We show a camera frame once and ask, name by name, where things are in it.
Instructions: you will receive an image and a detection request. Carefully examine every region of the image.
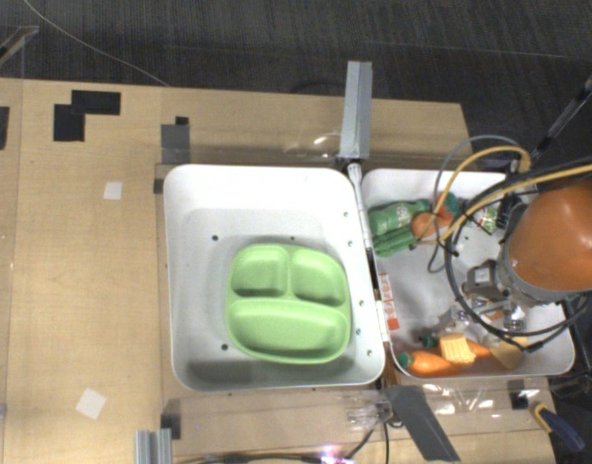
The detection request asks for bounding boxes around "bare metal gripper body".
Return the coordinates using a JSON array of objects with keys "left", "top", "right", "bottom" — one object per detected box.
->
[{"left": 462, "top": 261, "right": 515, "bottom": 311}]

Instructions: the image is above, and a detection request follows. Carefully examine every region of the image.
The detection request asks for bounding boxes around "yellow ridged block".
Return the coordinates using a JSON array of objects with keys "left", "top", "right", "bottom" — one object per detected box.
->
[{"left": 437, "top": 333, "right": 477, "bottom": 367}]

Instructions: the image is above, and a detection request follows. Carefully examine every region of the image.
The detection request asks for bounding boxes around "tan bread wedge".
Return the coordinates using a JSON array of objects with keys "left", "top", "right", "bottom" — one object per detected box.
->
[{"left": 490, "top": 337, "right": 525, "bottom": 371}]

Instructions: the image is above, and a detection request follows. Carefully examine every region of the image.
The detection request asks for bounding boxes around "long orange carrot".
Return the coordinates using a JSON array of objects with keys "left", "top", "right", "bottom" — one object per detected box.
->
[{"left": 420, "top": 334, "right": 494, "bottom": 362}]

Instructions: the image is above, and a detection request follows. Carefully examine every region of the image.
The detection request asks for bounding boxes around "white plastic tray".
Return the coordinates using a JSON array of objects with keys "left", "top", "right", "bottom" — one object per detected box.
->
[
  {"left": 162, "top": 163, "right": 387, "bottom": 393},
  {"left": 361, "top": 168, "right": 577, "bottom": 382}
]

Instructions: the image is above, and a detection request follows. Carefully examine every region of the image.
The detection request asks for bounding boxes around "large orange carrot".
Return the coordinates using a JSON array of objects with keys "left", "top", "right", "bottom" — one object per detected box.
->
[{"left": 397, "top": 350, "right": 464, "bottom": 379}]

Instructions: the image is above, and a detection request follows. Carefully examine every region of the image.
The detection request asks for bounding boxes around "white and green packet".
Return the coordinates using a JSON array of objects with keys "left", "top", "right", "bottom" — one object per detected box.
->
[{"left": 473, "top": 204, "right": 501, "bottom": 235}]

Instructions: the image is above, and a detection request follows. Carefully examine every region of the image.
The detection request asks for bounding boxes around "white and orange packet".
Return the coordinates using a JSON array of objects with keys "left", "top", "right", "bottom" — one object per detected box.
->
[{"left": 376, "top": 273, "right": 401, "bottom": 333}]

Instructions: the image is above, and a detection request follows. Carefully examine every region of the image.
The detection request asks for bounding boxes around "green ribbed toy vegetable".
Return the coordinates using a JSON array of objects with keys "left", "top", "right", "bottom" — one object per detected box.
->
[{"left": 372, "top": 226, "right": 419, "bottom": 258}]

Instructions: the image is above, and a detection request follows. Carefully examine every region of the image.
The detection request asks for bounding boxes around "green plastic bottle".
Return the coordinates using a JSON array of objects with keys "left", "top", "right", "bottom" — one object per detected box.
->
[{"left": 368, "top": 199, "right": 431, "bottom": 237}]

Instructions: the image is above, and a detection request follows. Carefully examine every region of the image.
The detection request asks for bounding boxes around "green divided plate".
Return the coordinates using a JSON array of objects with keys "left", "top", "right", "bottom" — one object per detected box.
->
[{"left": 225, "top": 243, "right": 353, "bottom": 366}]

